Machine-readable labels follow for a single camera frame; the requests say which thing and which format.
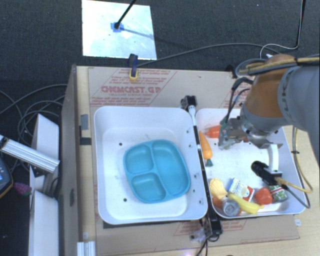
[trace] black carpet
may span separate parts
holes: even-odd
[[[112,2],[129,3],[129,0]],[[300,0],[138,0],[150,5],[158,58],[223,43],[269,43],[294,47],[297,39]],[[320,1],[307,0],[300,47],[281,53],[304,57],[319,53]],[[155,62],[147,68],[216,70],[258,58],[260,47],[223,46]],[[126,59],[82,55],[81,0],[0,1],[0,91],[13,100],[47,85],[64,84],[72,64],[126,67]],[[31,104],[53,100],[63,87],[33,94],[19,102],[24,112]],[[0,94],[0,113],[10,104]],[[59,106],[51,111],[59,113]],[[20,120],[12,107],[0,114],[0,134],[17,140]],[[5,157],[11,168],[14,160]],[[28,183],[21,167],[13,173],[15,182]],[[28,254],[29,199],[13,189],[0,199],[0,255]]]

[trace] toy carrot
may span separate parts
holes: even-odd
[[[212,161],[210,160],[210,158],[212,158],[212,150],[211,147],[205,137],[205,135],[199,131],[199,138],[200,138],[200,144],[201,144],[201,150],[202,150],[202,155],[203,158],[206,159],[206,167],[210,167],[213,166]]]

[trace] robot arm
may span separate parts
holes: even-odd
[[[279,54],[266,64],[290,59],[294,57]],[[319,164],[319,64],[257,75],[240,116],[222,124],[219,146],[228,149],[234,143],[250,141],[267,148],[271,143],[266,137],[286,125],[308,132]]]

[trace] blue plate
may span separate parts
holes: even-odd
[[[135,145],[123,157],[126,177],[134,195],[145,203],[160,203],[185,194],[190,176],[175,144],[153,140]]]

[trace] black metal rod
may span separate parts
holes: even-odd
[[[133,1],[129,4],[128,8],[127,8],[127,9],[125,10],[125,12],[122,14],[121,18],[118,20],[117,23],[114,24],[114,28],[115,28],[116,30],[119,29],[119,26],[120,26],[121,21],[124,19],[124,17],[125,17],[125,16],[127,15],[127,13],[130,11],[131,7],[135,4],[136,1],[137,1],[137,0],[133,0]]]

